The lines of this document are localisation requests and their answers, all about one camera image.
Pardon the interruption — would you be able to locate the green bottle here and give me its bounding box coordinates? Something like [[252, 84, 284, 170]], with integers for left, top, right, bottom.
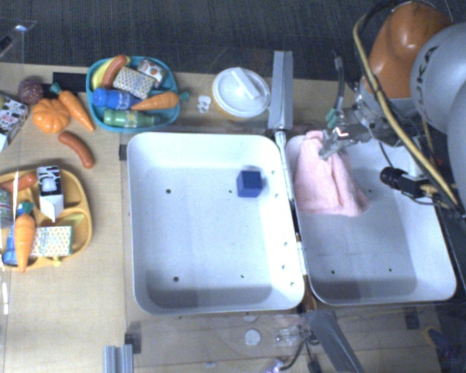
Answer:
[[102, 108, 162, 129]]

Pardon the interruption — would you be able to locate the orange carrot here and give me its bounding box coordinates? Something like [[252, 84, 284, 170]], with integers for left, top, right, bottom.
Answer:
[[130, 90, 190, 113], [48, 82, 96, 133], [13, 201, 37, 274]]

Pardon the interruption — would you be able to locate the blue divided plate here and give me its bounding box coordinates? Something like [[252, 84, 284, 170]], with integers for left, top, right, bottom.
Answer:
[[85, 55, 181, 133]]

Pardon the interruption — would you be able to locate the white plastic tray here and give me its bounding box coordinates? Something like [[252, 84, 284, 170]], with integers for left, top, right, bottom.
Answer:
[[285, 132, 458, 307], [126, 131, 306, 317]]

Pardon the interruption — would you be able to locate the blue cube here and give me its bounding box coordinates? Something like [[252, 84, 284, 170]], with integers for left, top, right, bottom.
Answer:
[[235, 168, 266, 199]]

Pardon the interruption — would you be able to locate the patterned carton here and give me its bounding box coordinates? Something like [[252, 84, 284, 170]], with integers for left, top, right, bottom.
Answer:
[[112, 65, 157, 101], [30, 225, 74, 258]]

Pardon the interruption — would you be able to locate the small can with orange print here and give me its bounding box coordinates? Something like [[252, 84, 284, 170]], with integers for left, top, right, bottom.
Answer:
[[136, 58, 169, 89]]

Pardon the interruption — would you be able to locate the yellow bowl with white lid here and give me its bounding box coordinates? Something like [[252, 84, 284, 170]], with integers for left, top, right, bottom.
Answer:
[[210, 66, 273, 122]]

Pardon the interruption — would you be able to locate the blue bottle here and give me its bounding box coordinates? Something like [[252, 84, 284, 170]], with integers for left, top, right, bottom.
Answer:
[[1, 223, 19, 267], [92, 87, 141, 110]]

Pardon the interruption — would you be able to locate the red sausage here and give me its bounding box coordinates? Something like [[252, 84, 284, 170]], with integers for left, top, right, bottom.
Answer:
[[100, 54, 129, 89], [0, 172, 39, 193], [57, 131, 96, 170]]

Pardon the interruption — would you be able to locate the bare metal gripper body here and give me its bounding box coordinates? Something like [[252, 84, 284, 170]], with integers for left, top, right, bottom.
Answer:
[[327, 105, 386, 147]]

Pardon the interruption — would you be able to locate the black cylinder on white bracket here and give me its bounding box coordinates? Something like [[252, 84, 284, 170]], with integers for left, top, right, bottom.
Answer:
[[379, 164, 433, 200]]

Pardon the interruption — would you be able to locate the thin black and white rod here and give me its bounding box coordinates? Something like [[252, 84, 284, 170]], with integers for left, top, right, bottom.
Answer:
[[274, 129, 308, 277]]

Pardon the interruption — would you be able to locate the orange pumpkin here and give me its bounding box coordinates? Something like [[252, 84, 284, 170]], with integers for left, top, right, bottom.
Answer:
[[31, 97, 72, 134]]

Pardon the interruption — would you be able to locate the clear plastic bottle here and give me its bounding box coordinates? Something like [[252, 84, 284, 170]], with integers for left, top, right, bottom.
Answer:
[[274, 324, 312, 345]]

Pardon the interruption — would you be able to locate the yellow divided plate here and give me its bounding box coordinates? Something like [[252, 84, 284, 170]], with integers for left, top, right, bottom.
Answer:
[[0, 169, 93, 273]]

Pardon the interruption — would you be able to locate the cow print milk carton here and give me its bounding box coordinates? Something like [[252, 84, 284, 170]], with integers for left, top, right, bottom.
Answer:
[[0, 88, 30, 155]]

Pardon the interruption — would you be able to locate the small white milk carton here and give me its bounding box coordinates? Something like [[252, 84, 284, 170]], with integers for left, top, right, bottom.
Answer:
[[36, 165, 65, 224]]

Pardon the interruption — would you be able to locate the brown ball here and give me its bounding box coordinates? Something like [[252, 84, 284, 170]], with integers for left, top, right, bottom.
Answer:
[[17, 78, 45, 106]]

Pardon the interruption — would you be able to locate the pink cloth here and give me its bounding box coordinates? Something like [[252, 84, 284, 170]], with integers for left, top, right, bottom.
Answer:
[[293, 130, 371, 218]]

